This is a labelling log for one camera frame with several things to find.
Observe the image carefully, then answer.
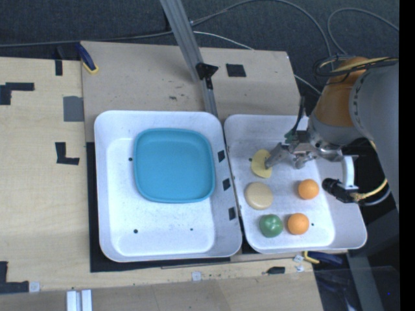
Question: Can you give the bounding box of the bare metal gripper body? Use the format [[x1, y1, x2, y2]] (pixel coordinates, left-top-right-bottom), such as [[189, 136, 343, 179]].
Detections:
[[287, 130, 345, 163]]

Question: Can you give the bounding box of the yellow flat slice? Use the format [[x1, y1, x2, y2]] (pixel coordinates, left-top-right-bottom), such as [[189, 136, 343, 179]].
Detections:
[[252, 149, 273, 179]]

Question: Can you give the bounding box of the orange ball fruit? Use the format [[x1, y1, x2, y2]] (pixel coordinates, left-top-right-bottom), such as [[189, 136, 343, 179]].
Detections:
[[297, 179, 320, 200], [287, 213, 310, 236]]

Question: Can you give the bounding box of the white plastic tray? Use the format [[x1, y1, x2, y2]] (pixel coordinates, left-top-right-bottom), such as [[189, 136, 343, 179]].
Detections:
[[223, 113, 368, 255], [93, 109, 243, 263]]

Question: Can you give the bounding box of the beige round bread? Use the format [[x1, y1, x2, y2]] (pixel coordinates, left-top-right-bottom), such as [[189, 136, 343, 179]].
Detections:
[[244, 181, 274, 211]]

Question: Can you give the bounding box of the green bell pepper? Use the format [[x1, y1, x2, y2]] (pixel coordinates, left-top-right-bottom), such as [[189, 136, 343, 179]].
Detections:
[[258, 214, 283, 238]]

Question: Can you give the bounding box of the blue plate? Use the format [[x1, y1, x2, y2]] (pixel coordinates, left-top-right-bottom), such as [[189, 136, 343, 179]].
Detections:
[[133, 128, 215, 204]]

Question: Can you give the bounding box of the brown flat board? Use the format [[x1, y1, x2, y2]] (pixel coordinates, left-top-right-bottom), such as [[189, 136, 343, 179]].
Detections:
[[80, 40, 314, 270]]

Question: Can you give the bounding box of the black cylinder on white bracket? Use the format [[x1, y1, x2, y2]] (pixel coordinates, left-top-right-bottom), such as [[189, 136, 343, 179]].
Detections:
[[322, 155, 359, 204]]

